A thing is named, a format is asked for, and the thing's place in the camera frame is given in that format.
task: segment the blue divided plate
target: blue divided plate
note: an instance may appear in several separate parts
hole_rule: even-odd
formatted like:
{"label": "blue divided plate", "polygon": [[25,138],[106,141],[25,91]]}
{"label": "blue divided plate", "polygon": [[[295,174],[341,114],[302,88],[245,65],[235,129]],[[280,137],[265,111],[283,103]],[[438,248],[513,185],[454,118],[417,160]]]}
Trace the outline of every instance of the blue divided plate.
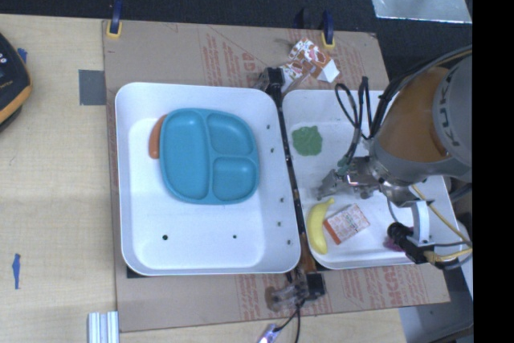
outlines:
{"label": "blue divided plate", "polygon": [[259,153],[248,124],[227,112],[182,108],[166,116],[159,139],[166,187],[201,204],[239,203],[259,185]]}

